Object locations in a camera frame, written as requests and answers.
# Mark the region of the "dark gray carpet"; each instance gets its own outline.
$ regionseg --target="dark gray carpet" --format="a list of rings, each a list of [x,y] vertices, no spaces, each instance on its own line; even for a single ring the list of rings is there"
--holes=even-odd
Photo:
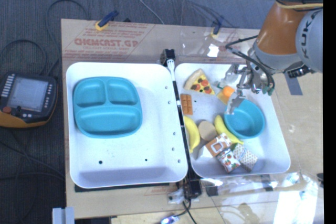
[[[61,18],[85,19],[82,8],[73,2],[57,0],[0,0],[0,77],[7,71],[39,73],[44,67],[43,53],[27,39],[38,43],[47,53],[46,74],[58,59]],[[101,19],[116,9],[115,20],[129,18],[136,23],[160,24],[139,0],[74,0],[88,12],[90,19]],[[210,7],[223,18],[226,27],[258,29],[273,0],[143,0],[165,24],[210,26],[213,17],[201,14],[195,4]],[[60,64],[51,75],[60,79]],[[0,129],[0,223],[51,223],[51,211],[66,206],[65,184],[53,175],[64,173],[64,134],[62,92],[51,121],[33,130]],[[34,160],[22,156],[26,153]]]

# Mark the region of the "clear plastic sheet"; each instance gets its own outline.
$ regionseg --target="clear plastic sheet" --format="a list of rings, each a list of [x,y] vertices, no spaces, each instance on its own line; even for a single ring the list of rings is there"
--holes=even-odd
[[[248,15],[246,18],[251,19],[258,12],[257,8],[249,10],[252,6],[271,6],[272,1],[262,3],[258,0],[256,5],[245,5],[244,1],[245,4],[253,2],[184,0],[177,49],[179,61],[245,63],[226,51],[225,45],[257,35],[258,30],[244,29],[244,35],[241,35],[240,26],[235,24],[235,15],[229,7],[241,5]],[[265,18],[266,14],[259,13],[257,17]],[[189,26],[189,22],[195,20],[204,27]],[[233,47],[246,54],[253,42],[241,42]],[[272,102],[291,158],[286,173],[201,179],[206,195],[211,197],[226,224],[324,223],[323,179],[317,177],[317,173],[323,176],[322,74],[312,76],[315,83],[309,82],[309,75],[298,79],[303,95],[295,96],[288,91],[285,76],[281,73],[274,75],[278,87]]]
[[[225,223],[324,223],[321,182],[300,172],[201,181]]]

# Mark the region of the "toy pizza slice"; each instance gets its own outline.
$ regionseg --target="toy pizza slice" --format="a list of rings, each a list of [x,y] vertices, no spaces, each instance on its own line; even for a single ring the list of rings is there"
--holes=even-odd
[[[202,69],[198,69],[191,74],[184,85],[184,89],[207,94],[215,94]]]

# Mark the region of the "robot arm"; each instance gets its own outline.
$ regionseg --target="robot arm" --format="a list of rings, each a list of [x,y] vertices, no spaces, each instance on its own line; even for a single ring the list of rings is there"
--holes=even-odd
[[[306,73],[322,73],[323,52],[323,0],[275,0],[253,47],[245,55],[231,45],[247,39],[231,42],[226,49],[246,59],[246,67],[238,70],[233,65],[231,74],[241,75],[237,85],[252,92],[268,92],[275,84],[272,75],[289,74],[294,78]]]

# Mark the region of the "toy chocolate bar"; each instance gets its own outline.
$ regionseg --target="toy chocolate bar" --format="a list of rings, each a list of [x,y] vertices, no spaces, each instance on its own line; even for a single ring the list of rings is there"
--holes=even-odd
[[[190,94],[181,94],[181,105],[182,111],[184,115],[192,115],[193,114],[193,104],[191,100]]]

